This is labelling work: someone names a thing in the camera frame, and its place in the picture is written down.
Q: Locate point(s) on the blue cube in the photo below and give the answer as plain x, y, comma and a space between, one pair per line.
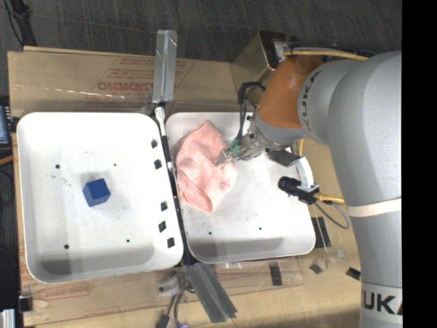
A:
96, 192

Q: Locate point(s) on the brown cardboard board red print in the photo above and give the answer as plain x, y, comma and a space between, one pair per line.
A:
68, 80

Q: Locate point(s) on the black cylinder on white bracket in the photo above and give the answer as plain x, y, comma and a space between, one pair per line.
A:
297, 188

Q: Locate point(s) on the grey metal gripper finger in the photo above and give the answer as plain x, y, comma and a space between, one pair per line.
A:
228, 152
223, 162

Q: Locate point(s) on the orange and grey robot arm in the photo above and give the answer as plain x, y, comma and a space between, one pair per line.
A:
365, 121

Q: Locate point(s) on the white plastic tray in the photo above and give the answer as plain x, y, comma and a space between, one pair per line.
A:
259, 203
102, 138

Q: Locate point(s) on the thin black and white rod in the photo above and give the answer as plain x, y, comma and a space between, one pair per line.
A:
172, 186

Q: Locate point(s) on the pink cloth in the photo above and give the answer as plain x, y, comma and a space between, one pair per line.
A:
198, 169

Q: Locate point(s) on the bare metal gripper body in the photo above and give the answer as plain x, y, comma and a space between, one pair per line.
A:
253, 147

